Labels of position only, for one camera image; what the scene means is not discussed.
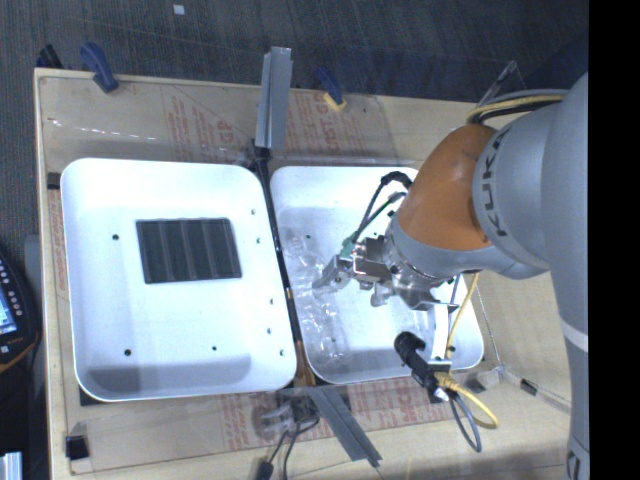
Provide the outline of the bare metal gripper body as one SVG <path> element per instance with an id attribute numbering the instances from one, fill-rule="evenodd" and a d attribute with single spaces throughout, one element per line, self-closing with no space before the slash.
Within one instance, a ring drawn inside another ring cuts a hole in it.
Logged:
<path id="1" fill-rule="evenodd" d="M 416 311 L 459 308 L 455 277 L 438 278 L 417 269 L 394 248 L 391 237 L 366 238 L 354 247 L 351 257 L 351 271 L 363 290 L 373 291 L 375 283 L 392 287 L 394 297 Z"/>

